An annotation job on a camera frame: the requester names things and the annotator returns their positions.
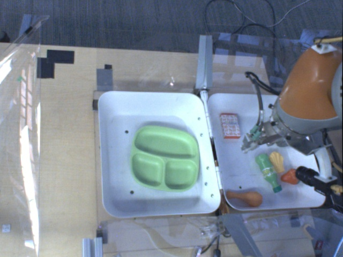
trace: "toy bottle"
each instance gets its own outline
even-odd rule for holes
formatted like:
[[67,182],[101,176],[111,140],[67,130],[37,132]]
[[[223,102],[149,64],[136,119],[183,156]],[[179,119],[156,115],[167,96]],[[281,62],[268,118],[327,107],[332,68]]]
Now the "toy bottle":
[[270,162],[268,155],[260,154],[255,158],[255,161],[258,164],[264,179],[272,185],[274,193],[281,191],[282,187],[278,184],[277,174],[274,171],[274,167]]

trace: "white cable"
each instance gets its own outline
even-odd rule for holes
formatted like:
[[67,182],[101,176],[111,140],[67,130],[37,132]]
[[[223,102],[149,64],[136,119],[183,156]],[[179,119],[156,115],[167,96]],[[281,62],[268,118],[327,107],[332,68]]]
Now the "white cable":
[[[257,24],[256,21],[254,21],[254,20],[252,20],[251,18],[249,18],[248,16],[246,16],[246,15],[240,10],[240,8],[239,8],[238,6],[236,6],[235,0],[232,0],[232,1],[234,2],[234,5],[235,5],[236,9],[238,9],[239,12],[240,12],[241,14],[244,15],[245,18],[247,18],[248,20],[250,20],[250,21],[253,22],[254,24]],[[268,26],[266,26],[266,27],[267,27],[267,28],[271,28],[271,27],[274,27],[274,26],[280,24],[280,23],[286,18],[286,16],[287,16],[291,11],[295,10],[297,7],[300,7],[300,6],[306,4],[307,2],[310,2],[310,1],[311,1],[311,0],[306,0],[305,2],[302,2],[301,4],[299,4],[299,5],[297,5],[297,6],[294,6],[294,7],[291,8],[289,11],[287,11],[286,14],[285,14],[278,22],[276,22],[276,23],[273,24],[273,25],[268,25]]]

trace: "table surface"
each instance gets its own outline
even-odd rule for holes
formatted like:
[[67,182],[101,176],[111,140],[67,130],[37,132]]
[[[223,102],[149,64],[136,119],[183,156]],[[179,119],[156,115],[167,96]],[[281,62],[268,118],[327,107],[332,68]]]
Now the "table surface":
[[[125,87],[126,90],[176,89],[191,92],[198,55],[42,46],[41,57],[46,57],[48,49],[72,50],[75,53],[74,64],[55,64],[54,79],[41,79],[40,256],[81,256],[82,239],[94,238],[98,227],[98,182],[92,110],[96,70],[103,69],[105,64],[113,66],[114,89]],[[227,67],[228,64],[236,62],[237,58],[219,56],[215,60],[218,63],[213,65],[213,71],[223,79],[221,85],[226,86],[230,92],[253,93],[250,81],[244,78],[244,71],[239,70],[239,67]],[[260,62],[256,62],[252,70],[267,82]],[[341,131],[335,133],[333,138],[341,143]],[[112,220],[116,224],[121,223],[121,220]],[[1,218],[1,222],[6,222],[6,218]],[[127,229],[123,230],[123,233],[133,235]],[[8,242],[3,239],[4,236],[0,235],[0,244],[3,241]],[[227,245],[223,247],[222,254],[238,254],[232,239],[221,241],[221,244]],[[280,239],[272,244],[273,247],[283,248],[292,244],[298,256],[313,254],[310,240],[303,236],[287,241]],[[270,245],[266,240],[258,242],[258,246],[262,248],[269,248]],[[113,252],[118,250],[118,247],[117,244]],[[128,245],[122,257],[137,254],[134,248],[130,251],[131,247]],[[147,246],[139,254],[162,256],[161,250],[155,248],[156,244],[152,243],[150,248]],[[163,254],[174,256],[189,256],[193,250],[168,246],[165,248]]]

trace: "red and white box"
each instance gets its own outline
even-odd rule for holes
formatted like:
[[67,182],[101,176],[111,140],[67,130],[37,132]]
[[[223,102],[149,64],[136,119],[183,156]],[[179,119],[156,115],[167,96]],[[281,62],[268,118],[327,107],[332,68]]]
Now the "red and white box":
[[241,130],[238,124],[237,114],[221,114],[220,123],[224,139],[238,139],[241,137]]

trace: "white tray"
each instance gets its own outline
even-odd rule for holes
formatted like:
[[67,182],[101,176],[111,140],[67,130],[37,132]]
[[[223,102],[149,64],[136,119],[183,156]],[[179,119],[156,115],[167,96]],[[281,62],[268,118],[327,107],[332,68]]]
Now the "white tray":
[[[276,97],[264,95],[262,97],[266,120],[271,114],[269,104],[274,104]],[[278,151],[284,157],[285,172],[290,168],[301,165],[318,171],[317,163],[313,155],[304,156],[290,148],[279,148],[276,145],[268,147],[263,145],[244,154],[241,145],[244,134],[255,125],[258,116],[258,101],[254,94],[214,94],[209,98],[208,109],[210,111],[215,148],[217,151],[220,175],[225,191],[234,192],[257,191],[263,196],[263,203],[257,207],[249,207],[238,199],[227,200],[237,210],[269,210],[289,208],[319,207],[325,197],[315,192],[313,187],[300,182],[291,185],[280,181],[282,191],[274,193],[271,185],[263,179],[255,157],[261,153],[270,154]],[[240,139],[224,139],[220,124],[221,113],[238,114],[238,122],[241,129]]]
[[[186,93],[107,92],[99,99],[103,205],[115,217],[205,214],[220,203],[220,192],[202,101]],[[199,144],[196,184],[185,192],[138,184],[130,171],[136,131],[145,125],[184,130]]]

